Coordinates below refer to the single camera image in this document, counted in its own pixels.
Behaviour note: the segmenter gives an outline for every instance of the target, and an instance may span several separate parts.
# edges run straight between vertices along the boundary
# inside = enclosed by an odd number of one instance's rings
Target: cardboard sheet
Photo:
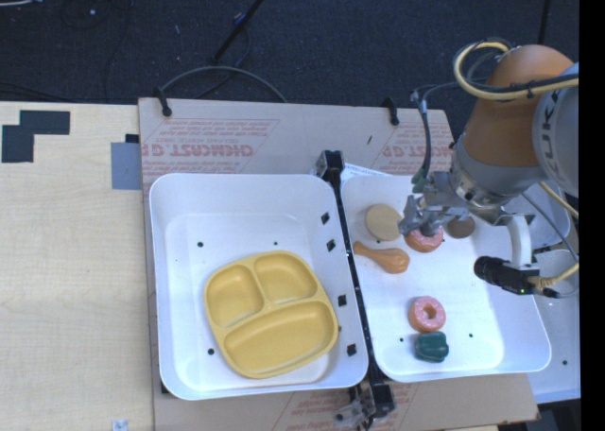
[[[346,163],[390,174],[415,174],[424,158],[418,111],[257,102],[169,99],[162,115],[155,98],[139,100],[142,178],[146,215],[147,283],[156,429],[295,431],[337,429],[334,412],[349,401],[347,389],[277,392],[243,398],[186,402],[162,392],[148,191],[163,174],[308,174],[323,150],[340,150]],[[444,112],[429,111],[432,170],[447,170],[452,135]],[[538,409],[525,374],[392,383],[396,409],[376,431],[422,431],[533,421]]]

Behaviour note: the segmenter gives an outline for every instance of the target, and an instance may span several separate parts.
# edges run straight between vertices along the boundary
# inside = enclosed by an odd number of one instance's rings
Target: gray cable
[[[168,81],[162,87],[162,90],[165,91],[170,85],[172,85],[173,83],[176,83],[177,81],[179,81],[182,78],[188,77],[189,75],[194,75],[195,73],[205,72],[205,71],[211,71],[211,70],[227,70],[227,71],[232,71],[232,72],[240,73],[242,75],[246,75],[247,77],[253,78],[253,79],[257,80],[257,81],[260,81],[266,87],[268,87],[273,93],[275,93],[277,96],[279,96],[280,99],[284,103],[287,103],[287,100],[285,99],[285,96],[283,96],[281,94],[281,92],[279,90],[277,90],[277,88],[275,88],[273,85],[271,85],[268,81],[263,80],[262,78],[256,76],[254,73],[251,73],[251,72],[246,71],[246,70],[242,70],[241,68],[234,68],[233,66],[201,66],[200,68],[194,68],[193,70],[189,70],[188,72],[182,73],[182,74],[178,75],[177,77],[172,78],[170,81]]]

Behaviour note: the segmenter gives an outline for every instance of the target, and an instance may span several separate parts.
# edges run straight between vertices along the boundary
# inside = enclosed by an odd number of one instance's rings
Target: wooden table
[[[111,144],[139,133],[138,108],[2,102],[0,125],[20,111],[68,111],[70,132],[0,164],[0,428],[151,430],[143,197],[112,188]]]

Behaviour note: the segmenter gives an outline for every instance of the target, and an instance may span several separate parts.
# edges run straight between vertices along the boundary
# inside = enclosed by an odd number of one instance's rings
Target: black tape
[[[2,126],[3,163],[33,163],[34,135],[69,135],[70,112],[21,110],[19,122]]]
[[[138,144],[139,143],[139,134],[138,133],[127,133],[124,137],[124,142],[128,142],[129,144]]]

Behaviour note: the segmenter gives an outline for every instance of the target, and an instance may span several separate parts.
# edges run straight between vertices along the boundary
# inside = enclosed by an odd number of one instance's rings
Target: black clip
[[[166,100],[164,90],[162,90],[160,87],[155,87],[153,89],[153,97],[160,100],[160,104],[162,105],[162,115],[164,117],[169,117],[172,115],[172,109],[168,107],[168,101]]]
[[[393,99],[390,96],[387,96],[380,106],[383,109],[389,109],[390,124],[397,127],[399,125],[399,118],[397,118],[397,107],[395,107]]]
[[[531,79],[530,81],[527,82],[527,98],[533,98],[534,96],[536,96],[536,94],[534,94],[531,91],[531,87],[536,83],[535,79]]]

